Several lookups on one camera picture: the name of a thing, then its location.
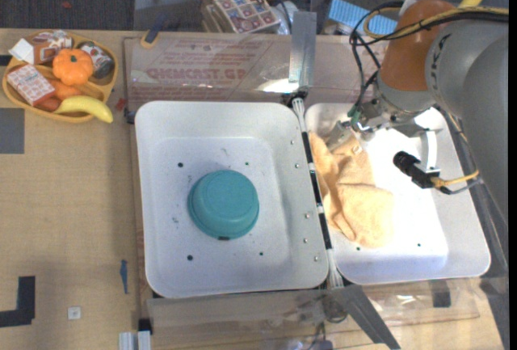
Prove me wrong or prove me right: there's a yellow banana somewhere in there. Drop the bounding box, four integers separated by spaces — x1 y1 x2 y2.
53 95 115 124

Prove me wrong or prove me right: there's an orange pumpkin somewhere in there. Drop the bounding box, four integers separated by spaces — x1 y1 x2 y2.
52 48 95 86

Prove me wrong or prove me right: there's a small red and white carton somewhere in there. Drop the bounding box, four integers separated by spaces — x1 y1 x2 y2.
32 36 74 66

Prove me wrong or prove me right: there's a yellow cloth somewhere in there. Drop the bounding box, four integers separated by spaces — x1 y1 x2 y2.
308 131 395 250

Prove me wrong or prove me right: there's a large red and white carton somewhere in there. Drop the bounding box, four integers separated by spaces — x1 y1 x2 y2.
5 64 57 108

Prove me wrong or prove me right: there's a white plastic tray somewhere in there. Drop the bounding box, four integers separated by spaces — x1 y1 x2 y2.
134 100 330 299
305 103 492 286

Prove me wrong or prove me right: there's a teal bowl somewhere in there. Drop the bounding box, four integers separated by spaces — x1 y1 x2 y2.
187 169 261 241

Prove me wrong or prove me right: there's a small can with red print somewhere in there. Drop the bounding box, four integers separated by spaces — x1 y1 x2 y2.
78 40 116 80

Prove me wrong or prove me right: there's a yellow divided plate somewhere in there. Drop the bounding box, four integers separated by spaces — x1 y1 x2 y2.
2 29 120 124

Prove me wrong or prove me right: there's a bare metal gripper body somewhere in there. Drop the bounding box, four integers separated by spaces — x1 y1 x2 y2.
340 97 406 140

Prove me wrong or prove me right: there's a white box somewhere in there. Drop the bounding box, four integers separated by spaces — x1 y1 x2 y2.
7 37 36 64

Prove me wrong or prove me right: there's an orange carrot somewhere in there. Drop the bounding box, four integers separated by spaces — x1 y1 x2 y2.
48 79 84 101

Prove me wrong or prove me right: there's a brown cardboard board red print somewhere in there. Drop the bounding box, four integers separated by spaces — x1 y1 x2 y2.
123 34 482 331

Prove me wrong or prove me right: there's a black cylinder on white bracket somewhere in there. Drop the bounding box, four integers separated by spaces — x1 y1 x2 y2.
393 129 444 190

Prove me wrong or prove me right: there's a red sausage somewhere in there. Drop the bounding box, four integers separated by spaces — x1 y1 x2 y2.
36 96 62 112

